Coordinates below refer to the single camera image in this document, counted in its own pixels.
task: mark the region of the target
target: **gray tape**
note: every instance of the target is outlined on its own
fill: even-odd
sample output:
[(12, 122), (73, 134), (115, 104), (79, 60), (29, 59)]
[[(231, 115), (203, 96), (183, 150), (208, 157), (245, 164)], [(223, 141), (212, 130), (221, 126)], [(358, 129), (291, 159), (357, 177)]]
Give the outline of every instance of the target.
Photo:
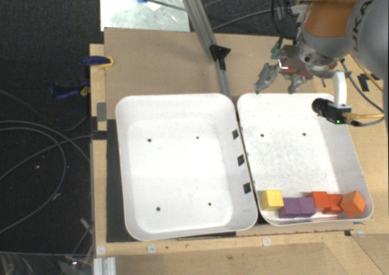
[(106, 120), (107, 120), (106, 104), (104, 102), (100, 102), (97, 104), (97, 121), (104, 122)]

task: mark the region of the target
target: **purple cube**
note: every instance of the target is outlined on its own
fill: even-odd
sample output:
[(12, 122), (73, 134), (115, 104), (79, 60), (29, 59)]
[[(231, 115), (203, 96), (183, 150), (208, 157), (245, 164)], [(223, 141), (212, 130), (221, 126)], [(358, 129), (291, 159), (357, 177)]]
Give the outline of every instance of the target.
[(298, 199), (298, 202), (300, 203), (301, 210), (300, 217), (309, 218), (316, 213), (313, 197), (301, 197)]
[(295, 218), (301, 215), (298, 198), (283, 198), (284, 206), (278, 211), (280, 218)]

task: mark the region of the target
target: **wooden table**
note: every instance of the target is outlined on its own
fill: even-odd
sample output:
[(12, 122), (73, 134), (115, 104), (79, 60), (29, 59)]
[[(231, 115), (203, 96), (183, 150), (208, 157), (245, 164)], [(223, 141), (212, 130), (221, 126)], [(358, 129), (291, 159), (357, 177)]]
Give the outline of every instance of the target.
[[(253, 92), (252, 84), (277, 38), (216, 34), (218, 43), (232, 49), (226, 58), (233, 100)], [(91, 55), (109, 55), (111, 69), (91, 67), (91, 110), (95, 128), (104, 134), (114, 119), (116, 103), (124, 96), (218, 92), (215, 67), (208, 62), (194, 33), (106, 29), (105, 44), (92, 44)], [(350, 57), (354, 78), (361, 73)], [(286, 92), (289, 82), (278, 77), (267, 92)], [(382, 104), (371, 83), (368, 97)], [(318, 79), (300, 92), (327, 92)], [(348, 86), (353, 112), (376, 113)], [(95, 217), (95, 255), (116, 256), (117, 274), (389, 274), (388, 134), (385, 124), (349, 128), (373, 198), (374, 213), (361, 224), (351, 221), (275, 227), (256, 225), (236, 237), (170, 239), (156, 242), (106, 241), (106, 140), (92, 141), (92, 189)], [(270, 246), (264, 246), (270, 240)], [(157, 253), (149, 254), (148, 246)]]

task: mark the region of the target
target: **black clamp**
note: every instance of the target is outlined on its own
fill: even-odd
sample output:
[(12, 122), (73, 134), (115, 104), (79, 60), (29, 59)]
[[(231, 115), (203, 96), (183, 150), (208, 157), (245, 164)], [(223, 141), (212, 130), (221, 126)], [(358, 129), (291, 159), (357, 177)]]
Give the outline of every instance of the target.
[(230, 53), (231, 49), (225, 48), (222, 46), (218, 46), (217, 44), (211, 44), (209, 47), (209, 50), (212, 54), (212, 58), (214, 61), (219, 60), (220, 69), (222, 71), (225, 71), (225, 62), (224, 58), (227, 56), (227, 54)]

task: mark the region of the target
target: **yellow cube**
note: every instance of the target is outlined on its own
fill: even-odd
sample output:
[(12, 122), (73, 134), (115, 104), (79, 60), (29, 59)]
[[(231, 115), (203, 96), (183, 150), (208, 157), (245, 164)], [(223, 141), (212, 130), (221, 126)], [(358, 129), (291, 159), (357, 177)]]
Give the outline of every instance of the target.
[(281, 190), (265, 190), (260, 196), (260, 202), (264, 211), (277, 211), (284, 206)]

